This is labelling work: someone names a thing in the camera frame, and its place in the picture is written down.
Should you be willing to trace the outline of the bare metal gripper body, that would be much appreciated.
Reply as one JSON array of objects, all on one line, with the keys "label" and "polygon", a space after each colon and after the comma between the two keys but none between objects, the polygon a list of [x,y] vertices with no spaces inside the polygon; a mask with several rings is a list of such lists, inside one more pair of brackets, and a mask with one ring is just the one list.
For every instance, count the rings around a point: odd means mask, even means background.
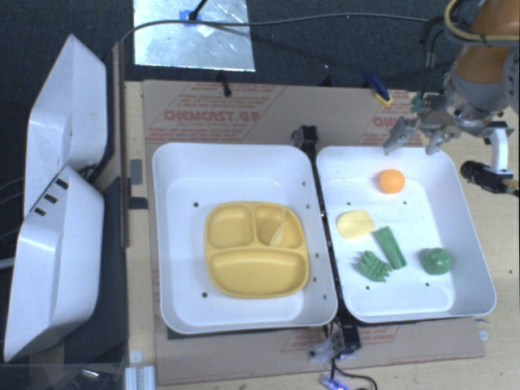
[{"label": "bare metal gripper body", "polygon": [[495,115],[495,111],[480,109],[458,96],[427,95],[418,111],[418,128],[479,136]]}]

